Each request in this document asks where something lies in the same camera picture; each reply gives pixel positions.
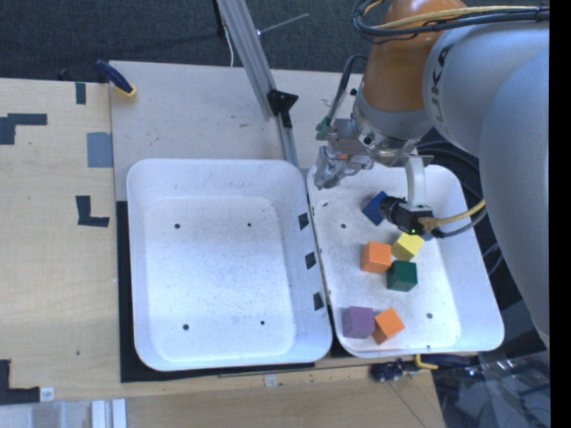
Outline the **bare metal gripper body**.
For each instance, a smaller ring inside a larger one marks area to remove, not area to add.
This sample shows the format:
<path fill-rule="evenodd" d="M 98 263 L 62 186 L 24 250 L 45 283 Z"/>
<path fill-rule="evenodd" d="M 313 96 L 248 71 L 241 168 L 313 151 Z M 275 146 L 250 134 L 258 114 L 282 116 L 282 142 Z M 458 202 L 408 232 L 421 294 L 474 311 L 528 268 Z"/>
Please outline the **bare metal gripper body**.
<path fill-rule="evenodd" d="M 416 157 L 424 166 L 429 165 L 434 156 L 419 154 L 416 142 L 385 135 L 367 120 L 336 119 L 327 130 L 327 159 L 330 164 L 343 162 L 351 169 L 371 169 L 375 163 L 404 167 Z"/>

